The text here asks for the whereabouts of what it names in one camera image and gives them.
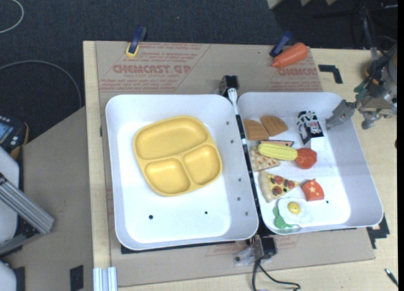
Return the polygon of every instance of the cable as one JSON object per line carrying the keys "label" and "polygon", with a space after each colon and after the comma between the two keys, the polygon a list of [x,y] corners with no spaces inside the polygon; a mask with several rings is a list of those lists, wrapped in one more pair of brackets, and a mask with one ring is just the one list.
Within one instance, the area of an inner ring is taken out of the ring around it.
{"label": "cable", "polygon": [[295,282],[284,282],[284,281],[278,281],[278,280],[274,279],[274,278],[273,278],[272,276],[270,276],[270,275],[268,274],[268,272],[265,271],[265,269],[261,266],[261,259],[258,259],[257,261],[254,262],[254,269],[253,269],[253,271],[252,271],[252,285],[253,285],[253,286],[252,286],[252,289],[253,289],[254,291],[257,291],[256,286],[255,286],[255,279],[256,279],[256,275],[257,275],[258,268],[260,268],[261,271],[262,271],[268,278],[270,278],[272,281],[274,281],[274,282],[276,282],[276,283],[287,284],[287,285],[294,285],[294,286],[296,286],[296,287],[293,289],[293,291],[297,291],[297,290],[300,290],[300,289],[301,289],[301,287],[300,287],[300,285],[299,285],[298,283],[295,283]]}
{"label": "cable", "polygon": [[16,3],[20,7],[20,9],[21,9],[21,17],[12,27],[9,27],[9,28],[7,28],[5,30],[1,30],[0,34],[6,33],[8,31],[11,31],[12,29],[16,28],[24,18],[24,7],[23,7],[23,5],[21,5],[20,2],[18,2],[17,0],[10,0],[10,1],[13,1],[14,3]]}
{"label": "cable", "polygon": [[78,100],[79,100],[79,109],[82,106],[82,100],[81,100],[81,93],[80,93],[80,89],[78,88],[77,83],[75,82],[75,80],[73,79],[73,77],[63,68],[61,68],[60,66],[51,63],[51,62],[47,62],[47,61],[41,61],[41,60],[24,60],[24,61],[18,61],[18,62],[13,62],[10,64],[6,64],[5,66],[1,66],[0,67],[0,71],[6,69],[6,68],[10,68],[12,66],[17,66],[20,64],[26,64],[26,63],[40,63],[40,64],[46,64],[48,66],[52,66],[60,71],[62,71],[70,80],[71,82],[73,82],[74,87],[76,88],[77,94],[78,94]]}

